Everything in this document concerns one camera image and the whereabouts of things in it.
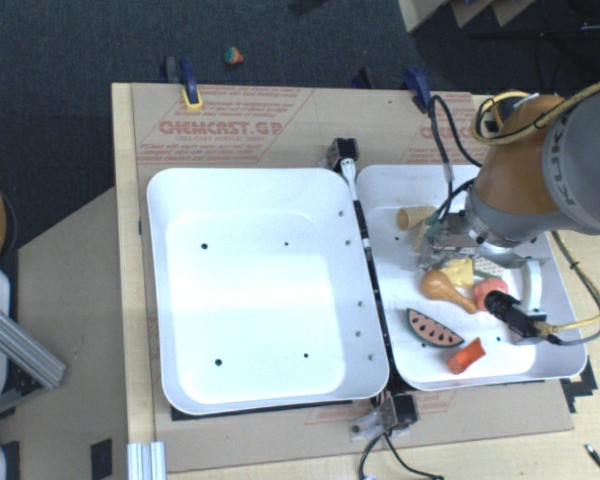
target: metal bracket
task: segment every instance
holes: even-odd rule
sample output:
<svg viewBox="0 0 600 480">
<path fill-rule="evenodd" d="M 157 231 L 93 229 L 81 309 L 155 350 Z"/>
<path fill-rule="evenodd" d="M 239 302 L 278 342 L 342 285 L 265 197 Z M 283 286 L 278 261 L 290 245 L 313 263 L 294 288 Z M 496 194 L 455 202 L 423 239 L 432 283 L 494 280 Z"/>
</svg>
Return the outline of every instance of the metal bracket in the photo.
<svg viewBox="0 0 600 480">
<path fill-rule="evenodd" d="M 167 461 L 163 441 L 127 445 L 128 480 L 166 480 Z"/>
<path fill-rule="evenodd" d="M 356 139 L 337 137 L 331 142 L 327 156 L 321 160 L 320 166 L 339 173 L 341 172 L 340 162 L 344 158 L 350 158 L 355 162 L 359 156 Z"/>
<path fill-rule="evenodd" d="M 0 352 L 37 382 L 41 389 L 54 389 L 60 385 L 65 364 L 1 311 Z M 0 396 L 0 413 L 11 409 L 34 392 L 35 389 L 32 389 L 23 394 L 12 389 L 3 393 Z"/>
<path fill-rule="evenodd" d="M 352 441 L 373 439 L 385 432 L 404 430 L 418 421 L 415 400 L 406 393 L 386 398 L 371 412 L 356 418 L 349 424 Z"/>
</svg>

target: blue clamp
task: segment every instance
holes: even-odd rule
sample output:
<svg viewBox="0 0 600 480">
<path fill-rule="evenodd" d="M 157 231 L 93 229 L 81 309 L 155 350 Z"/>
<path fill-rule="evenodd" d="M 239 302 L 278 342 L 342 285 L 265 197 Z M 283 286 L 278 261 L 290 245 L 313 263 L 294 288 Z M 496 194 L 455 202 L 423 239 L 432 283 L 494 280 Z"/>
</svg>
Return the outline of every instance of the blue clamp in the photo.
<svg viewBox="0 0 600 480">
<path fill-rule="evenodd" d="M 160 81 L 167 84 L 182 84 L 182 98 L 189 110 L 198 110 L 202 107 L 202 96 L 196 83 L 196 75 L 193 72 L 193 63 L 188 57 L 176 58 L 172 55 L 165 57 L 160 65 Z"/>
<path fill-rule="evenodd" d="M 371 80 L 365 68 L 360 68 L 358 74 L 351 79 L 352 89 L 371 89 Z"/>
<path fill-rule="evenodd" d="M 420 112 L 426 114 L 431 99 L 427 75 L 418 67 L 410 67 L 403 71 L 402 81 L 404 82 L 403 87 L 415 91 L 413 102 L 418 106 Z"/>
<path fill-rule="evenodd" d="M 184 86 L 182 96 L 189 110 L 198 110 L 202 107 L 202 96 L 193 72 L 193 63 L 188 57 L 180 57 L 180 81 Z"/>
</svg>

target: black cable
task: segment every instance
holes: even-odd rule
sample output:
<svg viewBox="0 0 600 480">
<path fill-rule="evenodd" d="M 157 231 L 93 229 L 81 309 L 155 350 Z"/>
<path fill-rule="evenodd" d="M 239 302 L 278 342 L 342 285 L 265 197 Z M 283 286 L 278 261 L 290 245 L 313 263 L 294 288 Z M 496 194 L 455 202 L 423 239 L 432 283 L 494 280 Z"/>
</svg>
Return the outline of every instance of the black cable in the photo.
<svg viewBox="0 0 600 480">
<path fill-rule="evenodd" d="M 382 434 L 384 436 L 384 440 L 387 442 L 387 444 L 389 445 L 389 448 L 391 449 L 391 451 L 393 452 L 393 455 L 396 459 L 398 459 L 398 462 L 400 464 L 402 464 L 402 466 L 407 469 L 408 471 L 411 471 L 412 473 L 416 474 L 416 475 L 420 475 L 420 476 L 424 476 L 427 478 L 430 478 L 431 480 L 444 480 L 444 477 L 442 475 L 434 475 L 432 473 L 426 473 L 424 471 L 419 471 L 417 469 L 413 469 L 411 467 L 409 467 L 407 465 L 406 462 L 404 462 L 402 460 L 402 457 L 400 457 L 400 455 L 398 454 L 397 450 L 393 447 L 393 443 L 391 442 L 391 440 L 389 439 L 389 434 L 385 433 Z"/>
<path fill-rule="evenodd" d="M 424 477 L 429 478 L 431 480 L 444 480 L 443 476 L 434 475 L 434 474 L 431 474 L 431 473 L 426 473 L 424 471 L 419 471 L 417 469 L 413 469 L 412 467 L 410 467 L 402 459 L 402 457 L 400 457 L 400 455 L 398 454 L 397 450 L 394 448 L 393 443 L 389 439 L 389 433 L 388 432 L 385 432 L 383 434 L 377 435 L 376 437 L 374 437 L 373 439 L 371 439 L 367 443 L 367 446 L 365 446 L 364 450 L 362 451 L 362 455 L 360 456 L 360 464 L 358 465 L 358 480 L 365 480 L 366 475 L 364 474 L 364 463 L 367 460 L 367 457 L 369 456 L 369 453 L 371 452 L 371 450 L 373 449 L 373 447 L 383 437 L 384 437 L 385 441 L 387 442 L 387 444 L 389 445 L 389 448 L 391 449 L 391 451 L 392 451 L 393 455 L 395 456 L 395 458 L 402 465 L 402 467 L 404 467 L 407 471 L 410 471 L 411 473 L 414 473 L 416 475 L 424 476 Z"/>
<path fill-rule="evenodd" d="M 364 474 L 364 463 L 367 460 L 367 457 L 373 449 L 373 447 L 378 441 L 380 441 L 381 437 L 382 434 L 374 437 L 371 441 L 367 443 L 367 446 L 365 446 L 364 450 L 362 451 L 362 455 L 360 456 L 360 464 L 358 465 L 358 480 L 365 480 L 366 475 Z"/>
<path fill-rule="evenodd" d="M 598 311 L 600 312 L 600 292 L 598 292 L 598 289 L 593 284 L 591 279 L 589 279 L 587 277 L 587 275 L 579 267 L 578 262 L 575 261 L 574 258 L 571 256 L 571 253 L 567 249 L 567 246 L 564 244 L 564 242 L 562 241 L 562 238 L 560 237 L 560 233 L 558 233 L 557 231 L 551 231 L 551 236 L 554 240 L 554 243 L 558 247 L 558 250 L 562 253 L 564 258 L 569 263 L 569 267 L 571 268 L 571 270 L 573 270 L 575 272 L 575 274 L 578 276 L 578 278 L 580 279 L 580 281 L 582 282 L 582 284 L 584 285 L 586 290 L 589 292 L 589 295 L 591 295 L 591 298 L 595 302 L 596 306 L 598 307 Z M 554 345 L 568 346 L 568 345 L 580 345 L 582 343 L 587 343 L 587 342 L 592 341 L 599 337 L 600 337 L 600 328 L 590 336 L 586 336 L 584 338 L 570 340 L 570 341 L 565 341 L 565 340 L 559 338 L 558 336 L 556 336 L 555 334 L 550 334 L 547 337 L 547 341 L 549 341 L 550 343 L 553 343 Z"/>
<path fill-rule="evenodd" d="M 478 162 L 475 158 L 473 158 L 469 152 L 462 145 L 462 141 L 460 140 L 460 135 L 458 134 L 458 129 L 456 128 L 455 121 L 453 116 L 451 115 L 451 110 L 447 103 L 437 94 L 434 94 L 429 100 L 429 119 L 431 119 L 431 131 L 433 132 L 433 138 L 436 141 L 436 146 L 438 147 L 438 151 L 440 151 L 440 156 L 442 157 L 443 163 L 448 164 L 449 158 L 447 156 L 446 151 L 444 150 L 444 145 L 442 144 L 442 140 L 440 139 L 440 135 L 438 134 L 438 119 L 436 117 L 435 104 L 436 102 L 440 103 L 440 106 L 444 110 L 444 113 L 447 116 L 447 121 L 449 121 L 449 126 L 451 127 L 451 133 L 453 134 L 453 140 L 455 141 L 458 149 L 463 154 L 463 156 L 471 162 L 476 167 L 482 167 L 482 164 Z"/>
<path fill-rule="evenodd" d="M 436 210 L 436 215 L 438 215 L 438 222 L 444 221 L 444 219 L 449 214 L 449 210 L 451 209 L 451 203 L 456 198 L 456 196 L 460 192 L 469 190 L 469 188 L 471 188 L 473 186 L 473 182 L 475 180 L 476 180 L 475 178 L 467 180 L 462 185 L 460 185 L 458 188 L 456 188 L 454 191 L 451 192 L 451 195 L 449 197 L 447 197 L 447 199 L 445 199 L 444 203 L 442 203 L 440 205 L 440 207 Z"/>
</svg>

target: wooden table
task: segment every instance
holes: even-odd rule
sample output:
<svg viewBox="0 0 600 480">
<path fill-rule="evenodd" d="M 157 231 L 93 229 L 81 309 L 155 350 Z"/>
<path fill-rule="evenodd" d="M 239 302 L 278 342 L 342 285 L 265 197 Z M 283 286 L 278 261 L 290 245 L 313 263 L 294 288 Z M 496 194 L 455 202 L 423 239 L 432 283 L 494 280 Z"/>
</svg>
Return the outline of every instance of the wooden table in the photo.
<svg viewBox="0 0 600 480">
<path fill-rule="evenodd" d="M 386 97 L 378 92 L 378 98 Z M 115 143 L 116 192 L 124 328 L 127 425 L 130 443 L 156 440 L 150 358 L 147 340 L 146 301 L 143 253 L 138 234 L 138 178 L 135 154 L 132 84 L 112 86 Z M 600 236 L 575 233 L 563 236 L 600 288 Z M 559 253 L 556 254 L 567 291 L 576 311 L 593 314 L 593 302 L 573 276 Z M 476 478 L 600 478 L 600 469 L 585 451 L 590 443 L 600 454 L 600 338 L 589 343 L 587 350 L 597 381 L 593 396 L 576 400 L 574 430 L 515 438 L 472 441 L 403 450 L 412 467 L 443 474 L 447 479 Z M 534 400 L 528 401 L 533 406 Z M 355 479 L 359 454 L 303 459 L 224 469 L 209 469 L 170 474 L 177 479 Z M 389 451 L 373 453 L 366 464 L 380 480 L 411 478 Z"/>
</svg>

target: yellow toy cheese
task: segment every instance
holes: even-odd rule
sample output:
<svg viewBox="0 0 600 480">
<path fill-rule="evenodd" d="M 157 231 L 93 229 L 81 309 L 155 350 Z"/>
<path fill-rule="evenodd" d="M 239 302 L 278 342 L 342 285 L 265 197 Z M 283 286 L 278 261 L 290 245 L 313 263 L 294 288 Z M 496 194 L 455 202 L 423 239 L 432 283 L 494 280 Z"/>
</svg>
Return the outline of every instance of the yellow toy cheese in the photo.
<svg viewBox="0 0 600 480">
<path fill-rule="evenodd" d="M 440 270 L 446 274 L 454 286 L 460 288 L 473 287 L 473 261 L 471 258 L 449 260 L 449 266 Z"/>
</svg>

